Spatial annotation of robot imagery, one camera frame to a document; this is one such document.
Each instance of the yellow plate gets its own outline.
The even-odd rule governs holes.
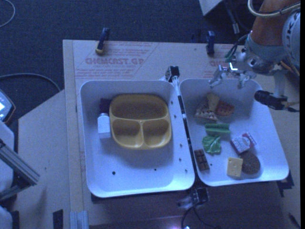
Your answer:
[[[118,95],[111,101],[109,117],[112,137],[122,147],[160,148],[172,138],[167,104],[156,95]]]

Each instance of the wire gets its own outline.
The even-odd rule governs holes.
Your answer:
[[[300,77],[300,72],[297,70],[297,68],[294,66],[294,64],[291,62],[291,59],[289,57],[286,57],[287,61],[289,62],[289,66],[292,68],[294,73]]]
[[[240,21],[239,16],[238,16],[238,14],[236,12],[236,9],[233,7],[232,0],[224,0],[224,4],[225,4],[227,12],[228,12],[228,14],[230,16],[230,19],[232,21],[234,33],[235,33],[235,30],[236,30],[236,27],[237,27],[238,33],[235,33],[235,34],[239,34],[238,26],[241,26],[245,31],[250,32],[251,29],[249,29],[247,26],[245,26]]]
[[[291,213],[288,213],[288,216],[291,222],[293,223],[293,225],[295,225],[296,228],[301,229],[301,226],[297,223],[295,217]]]
[[[188,213],[191,211],[191,209],[193,209],[193,211],[194,211],[196,217],[197,217],[205,226],[211,227],[211,228],[214,228],[214,229],[220,229],[219,226],[213,226],[213,225],[210,225],[210,224],[204,222],[204,220],[202,220],[202,218],[200,218],[200,216],[199,216],[199,214],[198,214],[198,212],[197,212],[197,210],[196,210],[196,205],[190,207],[189,209],[187,209],[187,210],[185,211],[185,213],[184,213],[184,215],[183,215],[183,217],[182,217],[182,220],[181,220],[181,229],[184,229],[184,228],[185,228],[185,227],[184,227],[184,221],[185,221],[185,218],[186,218],[186,216],[188,215]]]
[[[6,79],[6,78],[12,78],[12,77],[20,77],[20,76],[33,76],[33,77],[38,77],[38,78],[42,78],[45,79],[47,81],[49,81],[50,83],[52,83],[58,90],[58,92],[61,91],[61,89],[59,88],[59,86],[50,78],[41,75],[41,74],[35,74],[35,73],[14,73],[14,74],[6,74],[6,75],[0,75],[0,80]]]
[[[194,211],[195,215],[197,216],[197,218],[198,218],[205,226],[211,227],[211,228],[214,228],[214,229],[219,228],[219,227],[217,227],[217,226],[213,226],[213,225],[210,225],[210,224],[204,222],[204,221],[200,218],[200,216],[198,215],[198,212],[197,212],[197,210],[196,210],[196,206],[193,207],[193,211]]]
[[[11,16],[11,18],[8,21],[6,21],[4,24],[0,25],[0,28],[7,25],[8,23],[10,23],[12,21],[12,19],[14,18],[15,13],[16,13],[16,8],[11,1],[9,1],[9,0],[3,0],[3,1],[8,2],[13,7],[13,15]]]
[[[248,34],[243,35],[242,37],[240,37],[240,38],[234,43],[233,47],[229,50],[229,52],[225,55],[225,58],[230,59],[230,58],[234,55],[234,53],[236,52],[238,44],[239,44],[241,41],[245,40],[247,37],[248,37]]]
[[[185,220],[185,217],[187,216],[187,214],[190,212],[190,210],[192,209],[193,207],[190,207],[189,209],[187,209],[182,217],[182,220],[181,220],[181,229],[184,229],[184,220]]]
[[[257,17],[265,17],[265,18],[270,18],[270,17],[276,17],[276,16],[279,16],[281,14],[285,14],[285,13],[288,13],[292,10],[295,10],[295,9],[298,9],[301,7],[301,2],[297,2],[297,3],[293,3],[289,6],[286,6],[286,7],[283,7],[282,9],[280,10],[275,10],[275,11],[272,11],[272,12],[257,12],[254,8],[253,8],[253,5],[252,5],[252,2],[253,0],[248,0],[248,9],[249,11],[254,15],[254,16],[257,16]]]

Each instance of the small white container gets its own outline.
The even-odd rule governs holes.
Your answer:
[[[111,137],[110,118],[107,113],[101,113],[97,118],[97,128],[100,139]]]

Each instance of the white box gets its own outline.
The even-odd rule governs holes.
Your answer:
[[[134,194],[186,190],[198,177],[209,186],[223,186],[281,180],[289,168],[267,106],[254,100],[261,87],[255,81],[237,88],[236,79],[224,81],[211,89],[207,79],[186,79],[180,83],[187,125],[193,150],[201,149],[206,135],[203,122],[195,118],[196,106],[208,92],[213,92],[235,106],[229,117],[231,134],[222,139],[219,155],[206,154],[209,170],[194,170],[183,114],[174,86],[166,81],[87,81],[80,89],[81,115],[84,131],[87,185],[92,194],[101,198]],[[99,139],[97,117],[101,98],[112,99],[119,94],[156,94],[168,105],[172,123],[172,139],[166,146],[153,150],[129,150],[110,139]],[[249,132],[256,140],[255,154],[261,162],[256,175],[240,178],[227,176],[228,157],[238,157],[229,141]]]

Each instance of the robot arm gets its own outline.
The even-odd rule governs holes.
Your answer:
[[[249,11],[256,16],[252,30],[228,52],[226,61],[230,67],[219,66],[210,86],[221,83],[228,74],[239,77],[239,88],[244,87],[247,80],[255,78],[256,74],[273,76],[274,94],[263,91],[264,93],[256,94],[256,100],[273,109],[292,111],[290,106],[287,107],[287,97],[284,96],[283,74],[287,70],[274,68],[275,65],[288,62],[299,76],[300,7],[300,0],[264,0],[260,10],[255,11],[252,0],[248,0]],[[244,48],[237,52],[238,43],[244,39]]]

